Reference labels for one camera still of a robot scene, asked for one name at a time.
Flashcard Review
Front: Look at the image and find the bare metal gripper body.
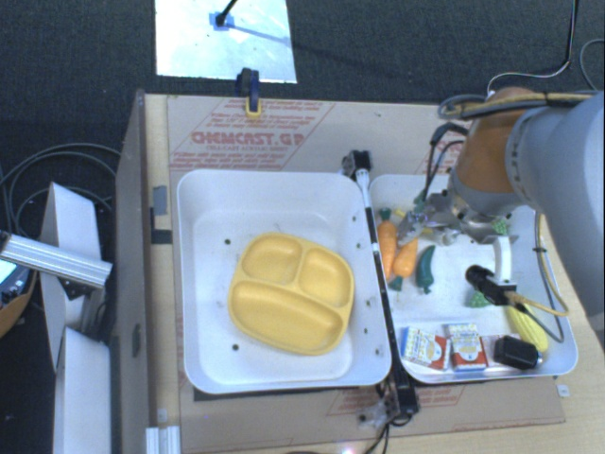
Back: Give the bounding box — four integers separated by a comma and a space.
423, 189, 519, 246

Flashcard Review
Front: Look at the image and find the orange carrot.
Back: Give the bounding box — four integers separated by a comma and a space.
388, 236, 420, 292
376, 207, 398, 283

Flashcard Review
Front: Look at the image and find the thin black and white rod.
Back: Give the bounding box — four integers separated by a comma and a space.
355, 167, 404, 388

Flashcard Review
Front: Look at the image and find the green chili pepper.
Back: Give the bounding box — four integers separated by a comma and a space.
415, 244, 437, 295

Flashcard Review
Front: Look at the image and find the white plastic tray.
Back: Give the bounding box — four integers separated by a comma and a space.
176, 167, 393, 395
368, 173, 579, 386

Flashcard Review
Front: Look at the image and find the red and white carton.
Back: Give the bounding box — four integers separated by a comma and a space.
442, 322, 490, 373
399, 325, 451, 371

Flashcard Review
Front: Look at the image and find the yellow divided plate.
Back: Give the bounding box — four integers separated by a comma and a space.
227, 232, 356, 357

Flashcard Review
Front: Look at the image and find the yellow corn cob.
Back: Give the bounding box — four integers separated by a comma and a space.
504, 295, 550, 355

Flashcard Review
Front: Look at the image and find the black can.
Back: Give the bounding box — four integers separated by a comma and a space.
493, 334, 545, 371

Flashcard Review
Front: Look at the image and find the brown cardboard board red print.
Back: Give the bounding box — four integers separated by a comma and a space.
165, 95, 566, 449

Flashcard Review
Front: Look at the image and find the black cylinder on white bracket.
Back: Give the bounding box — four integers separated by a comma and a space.
465, 235, 520, 307

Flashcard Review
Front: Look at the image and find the black block with thin wires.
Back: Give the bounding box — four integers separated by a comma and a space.
393, 371, 420, 418
341, 149, 374, 177

